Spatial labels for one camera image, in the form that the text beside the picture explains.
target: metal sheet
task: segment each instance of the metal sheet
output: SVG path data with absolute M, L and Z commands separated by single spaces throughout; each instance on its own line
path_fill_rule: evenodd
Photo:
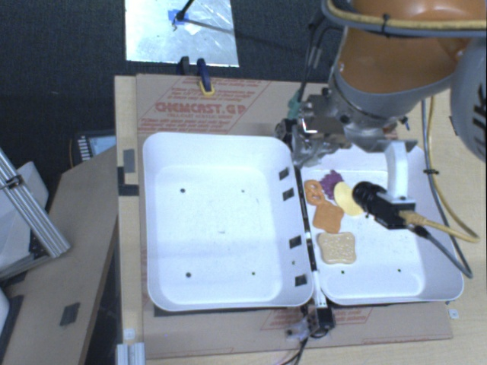
M 126 58 L 129 61 L 238 67 L 230 0 L 195 0 L 185 21 L 173 16 L 188 0 L 126 0 Z

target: cable tie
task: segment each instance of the cable tie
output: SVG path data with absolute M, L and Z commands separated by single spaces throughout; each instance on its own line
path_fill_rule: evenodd
M 384 14 L 382 15 L 382 18 L 384 19 L 384 22 L 382 23 L 382 29 L 380 30 L 380 33 L 384 35 L 386 38 L 389 38 L 390 34 L 386 33 L 386 26 L 387 26 L 387 21 L 390 19 L 390 15 Z
M 423 173 L 426 173 L 426 174 L 440 174 L 440 172 L 438 172 L 436 169 L 424 169 L 423 170 Z

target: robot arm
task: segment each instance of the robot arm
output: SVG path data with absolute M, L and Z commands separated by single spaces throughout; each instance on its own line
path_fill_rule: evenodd
M 449 87 L 455 129 L 485 160 L 485 0 L 323 0 L 322 12 L 345 32 L 328 91 L 301 104 L 298 166 L 349 142 L 384 151 L 387 131 Z

